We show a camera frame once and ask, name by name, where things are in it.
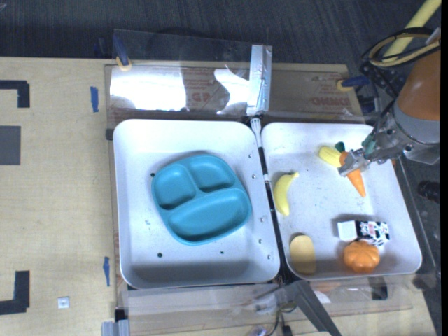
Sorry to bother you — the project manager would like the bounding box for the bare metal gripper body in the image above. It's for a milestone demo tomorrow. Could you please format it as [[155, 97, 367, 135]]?
[[363, 114, 415, 163]]

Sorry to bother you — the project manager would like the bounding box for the orange carrot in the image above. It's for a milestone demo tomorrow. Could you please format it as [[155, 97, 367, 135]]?
[[334, 141, 368, 199]]

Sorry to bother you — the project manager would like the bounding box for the yellow corn cob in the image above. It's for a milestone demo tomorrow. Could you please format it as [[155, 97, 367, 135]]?
[[318, 145, 342, 169]]

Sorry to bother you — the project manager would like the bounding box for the white plastic tray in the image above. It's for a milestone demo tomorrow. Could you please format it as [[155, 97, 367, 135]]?
[[112, 118, 281, 291], [260, 121, 423, 281]]

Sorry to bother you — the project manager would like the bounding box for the yellow banana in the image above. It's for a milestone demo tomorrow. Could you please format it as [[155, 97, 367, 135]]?
[[272, 171, 300, 218]]

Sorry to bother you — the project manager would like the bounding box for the orange pumpkin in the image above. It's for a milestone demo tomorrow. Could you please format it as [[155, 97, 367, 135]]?
[[342, 239, 382, 274]]

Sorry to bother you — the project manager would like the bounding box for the pale yellow oval bread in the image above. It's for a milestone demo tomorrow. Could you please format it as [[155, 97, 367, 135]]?
[[289, 234, 317, 276]]

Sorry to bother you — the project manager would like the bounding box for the blue divided plate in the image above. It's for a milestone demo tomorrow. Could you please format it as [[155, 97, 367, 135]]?
[[150, 153, 253, 247]]

